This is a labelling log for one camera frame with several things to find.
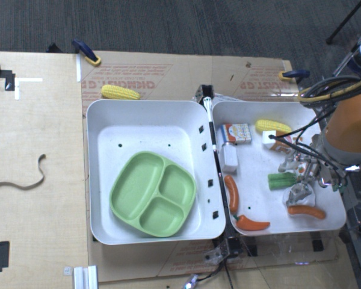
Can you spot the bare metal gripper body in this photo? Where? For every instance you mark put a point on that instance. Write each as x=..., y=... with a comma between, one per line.
x=311, y=169

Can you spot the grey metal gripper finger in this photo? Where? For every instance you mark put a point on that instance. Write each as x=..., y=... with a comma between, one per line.
x=298, y=193
x=288, y=162

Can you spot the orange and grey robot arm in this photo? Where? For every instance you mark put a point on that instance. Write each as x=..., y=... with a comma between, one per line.
x=347, y=122

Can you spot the green asparagus bundle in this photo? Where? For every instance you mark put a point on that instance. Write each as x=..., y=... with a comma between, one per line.
x=279, y=181

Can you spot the orange sausage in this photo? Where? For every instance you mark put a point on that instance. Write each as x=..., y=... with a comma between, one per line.
x=307, y=211
x=232, y=191

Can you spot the white plastic tray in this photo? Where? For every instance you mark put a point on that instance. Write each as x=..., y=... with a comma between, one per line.
x=258, y=161
x=144, y=122

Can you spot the yellow corn cob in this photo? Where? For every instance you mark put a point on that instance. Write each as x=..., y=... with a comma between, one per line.
x=270, y=126
x=120, y=92

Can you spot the orange chili pepper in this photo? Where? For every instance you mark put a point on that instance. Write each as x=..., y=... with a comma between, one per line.
x=249, y=224

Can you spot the white blue and orange carton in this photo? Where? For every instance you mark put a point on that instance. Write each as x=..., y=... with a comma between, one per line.
x=239, y=132

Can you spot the white and grey bottle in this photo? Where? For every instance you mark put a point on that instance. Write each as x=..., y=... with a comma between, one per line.
x=229, y=158

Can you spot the thin black and white rod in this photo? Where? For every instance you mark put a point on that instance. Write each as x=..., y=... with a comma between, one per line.
x=216, y=158

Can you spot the brown cardboard board red print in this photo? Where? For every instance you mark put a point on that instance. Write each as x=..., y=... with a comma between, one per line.
x=168, y=71

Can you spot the green divided plate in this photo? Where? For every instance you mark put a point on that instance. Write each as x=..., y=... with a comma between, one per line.
x=138, y=188

